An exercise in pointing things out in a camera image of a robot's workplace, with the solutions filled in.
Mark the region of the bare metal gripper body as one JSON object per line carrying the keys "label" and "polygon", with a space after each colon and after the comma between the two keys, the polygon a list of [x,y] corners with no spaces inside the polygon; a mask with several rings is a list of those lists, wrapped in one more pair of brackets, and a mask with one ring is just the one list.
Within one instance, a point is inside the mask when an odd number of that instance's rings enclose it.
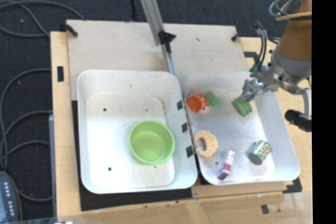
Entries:
{"label": "bare metal gripper body", "polygon": [[299,86],[303,79],[292,76],[281,66],[261,66],[257,69],[256,65],[253,65],[249,77],[250,79],[245,80],[242,90],[258,91],[260,95],[276,92],[279,88],[294,95],[304,92],[304,88]]}

